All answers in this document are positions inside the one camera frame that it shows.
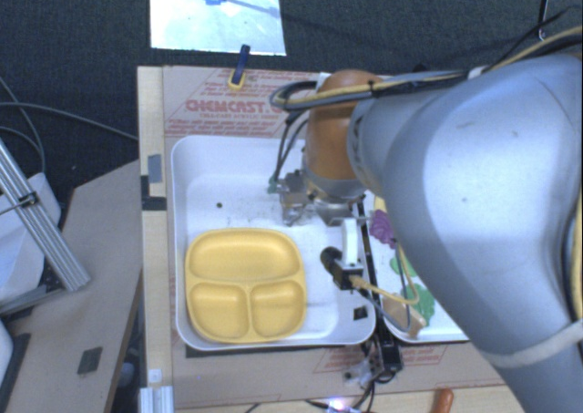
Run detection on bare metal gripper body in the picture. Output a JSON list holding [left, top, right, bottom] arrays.
[[276, 169, 366, 227]]

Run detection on tan bread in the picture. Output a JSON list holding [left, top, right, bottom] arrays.
[[381, 295, 428, 339]]

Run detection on white plastic tray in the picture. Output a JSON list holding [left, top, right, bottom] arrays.
[[363, 194, 471, 344], [170, 134, 378, 352]]

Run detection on green broccoli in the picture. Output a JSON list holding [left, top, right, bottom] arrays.
[[408, 282, 436, 322]]

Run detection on brown cardboard board red print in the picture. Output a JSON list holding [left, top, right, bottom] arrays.
[[137, 65, 526, 413]]

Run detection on purple grapes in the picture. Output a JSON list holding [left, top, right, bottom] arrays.
[[368, 209, 398, 250]]

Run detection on orange-brown sausage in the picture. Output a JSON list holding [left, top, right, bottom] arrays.
[[432, 387, 455, 413]]

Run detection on green toy leaf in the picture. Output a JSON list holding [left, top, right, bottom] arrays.
[[390, 254, 418, 279]]

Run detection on yellow divided plate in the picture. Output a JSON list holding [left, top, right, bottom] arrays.
[[183, 227, 308, 345]]

